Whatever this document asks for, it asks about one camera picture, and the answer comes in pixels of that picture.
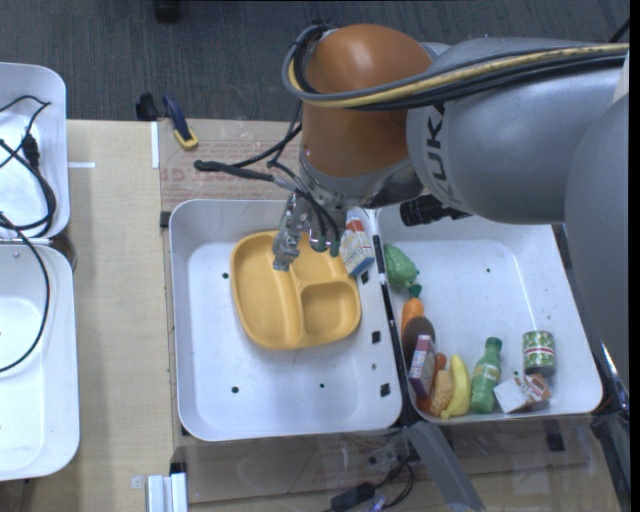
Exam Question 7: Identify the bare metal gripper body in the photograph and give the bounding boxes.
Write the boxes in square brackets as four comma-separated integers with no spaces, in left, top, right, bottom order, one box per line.
[278,191,347,247]

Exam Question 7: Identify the yellow divided plate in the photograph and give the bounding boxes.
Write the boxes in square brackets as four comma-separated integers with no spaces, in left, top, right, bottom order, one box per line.
[229,229,363,351]

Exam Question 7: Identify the white orange blue carton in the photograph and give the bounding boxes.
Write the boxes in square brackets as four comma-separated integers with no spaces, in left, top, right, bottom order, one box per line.
[339,207,377,278]

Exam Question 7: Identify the green grapes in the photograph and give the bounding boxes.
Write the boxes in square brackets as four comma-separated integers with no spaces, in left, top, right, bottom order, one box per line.
[383,243,421,291]

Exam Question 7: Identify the orange carrot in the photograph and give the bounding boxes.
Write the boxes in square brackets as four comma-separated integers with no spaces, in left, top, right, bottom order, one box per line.
[400,283,426,337]

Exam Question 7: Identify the white plastic tray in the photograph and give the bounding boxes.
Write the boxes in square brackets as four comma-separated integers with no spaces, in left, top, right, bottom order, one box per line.
[168,198,404,443]
[374,203,605,426]

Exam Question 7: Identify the brown round biscuit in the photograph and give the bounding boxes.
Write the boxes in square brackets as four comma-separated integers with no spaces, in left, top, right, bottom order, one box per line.
[401,315,437,369]

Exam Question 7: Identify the purple and red carton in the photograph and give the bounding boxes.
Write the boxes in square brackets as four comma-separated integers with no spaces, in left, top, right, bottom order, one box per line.
[408,334,438,399]

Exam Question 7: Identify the orange sausage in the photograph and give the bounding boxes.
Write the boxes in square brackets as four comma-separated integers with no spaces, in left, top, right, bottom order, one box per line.
[416,351,449,414]

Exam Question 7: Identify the yellow textured bread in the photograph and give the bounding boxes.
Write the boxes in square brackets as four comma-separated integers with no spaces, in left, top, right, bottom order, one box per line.
[429,369,456,418]

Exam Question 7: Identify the yellow banana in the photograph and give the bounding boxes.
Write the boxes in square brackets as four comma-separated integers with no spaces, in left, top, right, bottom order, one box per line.
[440,354,473,421]

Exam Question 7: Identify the green bottle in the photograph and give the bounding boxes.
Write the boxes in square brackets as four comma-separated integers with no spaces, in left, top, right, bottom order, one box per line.
[469,336,504,415]

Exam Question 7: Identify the green and white can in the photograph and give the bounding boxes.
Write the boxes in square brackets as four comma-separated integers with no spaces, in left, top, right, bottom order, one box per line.
[521,330,557,378]

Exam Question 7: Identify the white carton orange print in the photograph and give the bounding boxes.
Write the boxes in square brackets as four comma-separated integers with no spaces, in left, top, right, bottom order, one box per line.
[493,371,553,415]

